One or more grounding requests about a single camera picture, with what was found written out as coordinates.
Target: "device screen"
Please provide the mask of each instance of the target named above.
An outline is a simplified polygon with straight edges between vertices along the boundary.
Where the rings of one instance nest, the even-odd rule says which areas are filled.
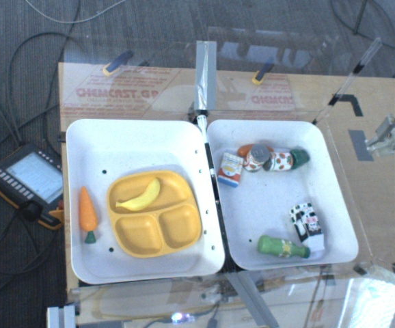
[[[47,204],[62,194],[61,172],[36,153],[28,154],[6,170]]]

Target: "toy bottle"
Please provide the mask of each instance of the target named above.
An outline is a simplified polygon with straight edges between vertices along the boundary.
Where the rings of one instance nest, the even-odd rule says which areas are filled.
[[[262,254],[272,254],[281,258],[289,258],[291,256],[308,258],[310,256],[310,248],[298,247],[286,239],[272,238],[266,235],[258,239],[257,249]]]
[[[271,158],[263,165],[263,169],[282,172],[295,170],[310,160],[305,150],[293,149],[290,152],[272,152]]]

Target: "toy carrot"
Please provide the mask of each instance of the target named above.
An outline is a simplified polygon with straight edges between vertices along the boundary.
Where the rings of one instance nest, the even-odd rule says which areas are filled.
[[[94,236],[93,231],[97,228],[97,223],[97,215],[90,195],[88,194],[85,186],[82,186],[81,193],[79,195],[79,225],[82,230],[88,232],[85,239],[86,243],[90,244],[96,242],[96,237]]]

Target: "white tray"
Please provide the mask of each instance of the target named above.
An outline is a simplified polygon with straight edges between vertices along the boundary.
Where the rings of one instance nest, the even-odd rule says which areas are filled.
[[[89,284],[166,277],[210,275],[225,253],[202,134],[188,122],[78,120],[66,133],[70,194],[71,262]],[[182,251],[134,258],[117,243],[107,212],[107,190],[116,179],[137,172],[168,169],[189,183],[202,222],[199,240]],[[99,224],[97,242],[84,243],[79,228],[79,191],[85,185]]]
[[[286,172],[247,172],[237,188],[219,185],[223,220],[232,259],[247,270],[264,270],[352,261],[358,243],[331,159],[320,130],[308,122],[216,120],[208,127],[216,171],[224,152],[236,154],[245,144],[266,143],[275,151],[303,148],[310,161]],[[289,210],[311,202],[325,237],[325,250],[278,258],[257,251],[258,238],[267,234],[301,245]]]

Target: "orange plate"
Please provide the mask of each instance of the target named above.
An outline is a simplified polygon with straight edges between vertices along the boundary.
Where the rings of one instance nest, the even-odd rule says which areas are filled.
[[[116,208],[144,192],[149,182],[161,183],[157,199],[135,212]],[[107,208],[117,242],[137,258],[151,258],[180,251],[200,237],[202,224],[192,190],[176,172],[157,170],[125,176],[113,182],[107,193]]]

